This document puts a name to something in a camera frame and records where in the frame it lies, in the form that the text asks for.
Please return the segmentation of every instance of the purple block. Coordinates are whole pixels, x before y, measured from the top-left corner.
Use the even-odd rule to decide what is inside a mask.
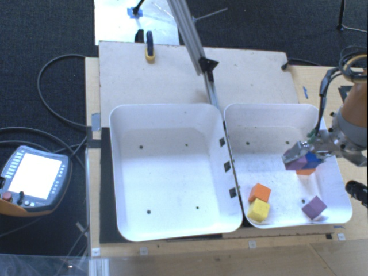
[[[291,163],[285,164],[285,168],[287,170],[300,170],[308,163],[305,156],[302,156],[301,158],[292,161]]]
[[[321,212],[323,212],[327,208],[327,205],[319,199],[318,196],[315,196],[308,204],[303,206],[302,211],[311,219],[315,219],[318,217]]]

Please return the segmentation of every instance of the yellow block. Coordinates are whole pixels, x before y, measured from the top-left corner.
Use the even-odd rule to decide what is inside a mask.
[[[269,215],[270,205],[258,198],[256,198],[248,210],[248,218],[257,222],[262,222]]]

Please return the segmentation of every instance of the wooden table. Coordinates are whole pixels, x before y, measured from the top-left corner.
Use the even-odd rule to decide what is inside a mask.
[[[319,84],[327,69],[289,66],[286,72],[292,74],[300,103],[318,106]],[[330,112],[342,104],[338,87],[349,85],[342,78],[332,82],[324,116],[327,125]],[[87,116],[100,112],[98,58],[86,59],[86,103]],[[87,125],[91,126],[90,117]],[[100,132],[93,132],[93,139],[100,138]],[[241,228],[218,240],[100,244],[100,159],[100,149],[87,150],[89,246],[92,257],[110,258],[105,267],[110,275],[363,275],[368,269],[367,209],[354,199],[352,219],[340,226]],[[366,167],[357,168],[344,159],[338,163],[345,183],[353,179],[367,184]],[[339,240],[338,234],[346,240]]]

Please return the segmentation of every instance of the dark floor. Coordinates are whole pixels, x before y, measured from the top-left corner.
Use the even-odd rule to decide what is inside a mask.
[[[203,45],[284,51],[288,56],[335,66],[348,45],[367,46],[367,34],[336,30],[341,0],[187,0],[193,16],[227,7],[217,16],[197,22]],[[347,0],[345,24],[367,28],[367,0]],[[94,45],[94,0],[0,0],[0,128],[45,130],[67,144],[78,144],[85,132],[60,122],[41,103],[36,89],[40,68],[55,56],[80,53],[97,56]],[[52,65],[41,88],[62,115],[85,121],[83,60]],[[25,132],[0,132],[0,141],[27,140],[51,150],[48,139]],[[0,167],[14,147],[1,146]],[[66,197],[51,215],[6,235],[31,218],[0,216],[0,253],[66,255],[86,226],[85,174],[75,163]],[[83,238],[72,250],[85,248]]]

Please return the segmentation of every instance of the black bracket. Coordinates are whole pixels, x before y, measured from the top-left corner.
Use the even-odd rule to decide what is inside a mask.
[[[219,62],[205,57],[201,57],[198,62],[201,66],[202,72],[206,72],[208,74],[208,80],[210,82],[214,82],[212,72]]]

